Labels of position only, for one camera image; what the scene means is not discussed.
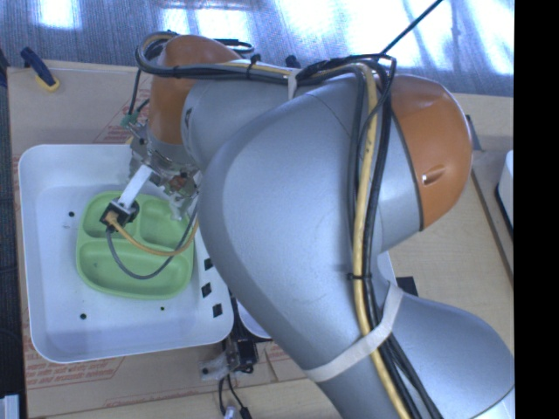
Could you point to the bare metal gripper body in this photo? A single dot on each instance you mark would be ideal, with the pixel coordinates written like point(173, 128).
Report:
point(162, 167)

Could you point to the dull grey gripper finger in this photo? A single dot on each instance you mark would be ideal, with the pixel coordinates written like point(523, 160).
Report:
point(180, 208)

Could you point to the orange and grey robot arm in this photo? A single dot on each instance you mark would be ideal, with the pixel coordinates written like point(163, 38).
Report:
point(279, 199)

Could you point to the green divided plate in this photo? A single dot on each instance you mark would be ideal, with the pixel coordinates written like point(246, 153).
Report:
point(131, 273)

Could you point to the white plastic tray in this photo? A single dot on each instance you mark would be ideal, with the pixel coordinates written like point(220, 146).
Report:
point(57, 277)

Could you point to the black cylinder on white bracket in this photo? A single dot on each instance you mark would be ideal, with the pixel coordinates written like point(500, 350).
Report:
point(120, 213)

